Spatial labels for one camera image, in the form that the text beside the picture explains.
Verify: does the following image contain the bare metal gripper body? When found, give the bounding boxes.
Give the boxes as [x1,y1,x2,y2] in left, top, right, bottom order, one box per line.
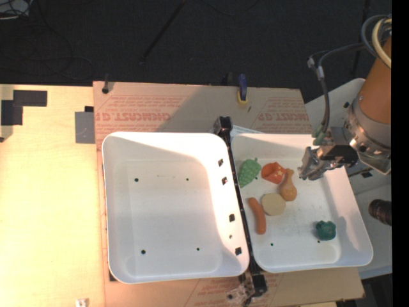
[314,126,392,176]

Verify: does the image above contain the green grapes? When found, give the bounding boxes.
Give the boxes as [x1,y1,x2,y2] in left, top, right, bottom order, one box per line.
[237,157,261,189]

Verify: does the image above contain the beige bread slice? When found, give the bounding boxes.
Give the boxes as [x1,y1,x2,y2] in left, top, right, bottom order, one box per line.
[261,193,287,217]

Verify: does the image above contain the thin black rod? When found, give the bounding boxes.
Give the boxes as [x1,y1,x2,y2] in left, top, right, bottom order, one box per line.
[220,120,265,295]

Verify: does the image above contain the orange carton with yellow star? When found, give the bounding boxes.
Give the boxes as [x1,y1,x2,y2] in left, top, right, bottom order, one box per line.
[260,161,287,185]

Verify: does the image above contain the tan chicken drumstick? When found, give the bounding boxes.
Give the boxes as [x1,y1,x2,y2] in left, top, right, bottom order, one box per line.
[279,168,298,202]

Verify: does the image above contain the green broccoli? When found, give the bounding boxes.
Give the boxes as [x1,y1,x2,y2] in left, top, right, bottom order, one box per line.
[315,219,337,242]

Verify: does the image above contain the black block with wires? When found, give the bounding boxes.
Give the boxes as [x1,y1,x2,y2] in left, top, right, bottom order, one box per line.
[212,116,234,136]
[248,273,269,299]

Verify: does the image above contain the brown cardboard board red print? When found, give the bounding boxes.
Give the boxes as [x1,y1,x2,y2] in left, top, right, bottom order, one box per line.
[92,81,366,307]

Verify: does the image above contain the white plastic tray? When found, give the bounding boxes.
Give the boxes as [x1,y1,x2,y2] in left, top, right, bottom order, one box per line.
[230,132,374,274]
[101,130,251,285]

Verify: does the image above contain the black cylinder on white bracket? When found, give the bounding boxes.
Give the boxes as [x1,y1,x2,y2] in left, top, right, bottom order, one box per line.
[367,198,392,227]

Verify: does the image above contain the orange sausage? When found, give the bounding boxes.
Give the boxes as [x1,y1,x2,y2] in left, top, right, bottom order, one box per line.
[247,197,267,235]

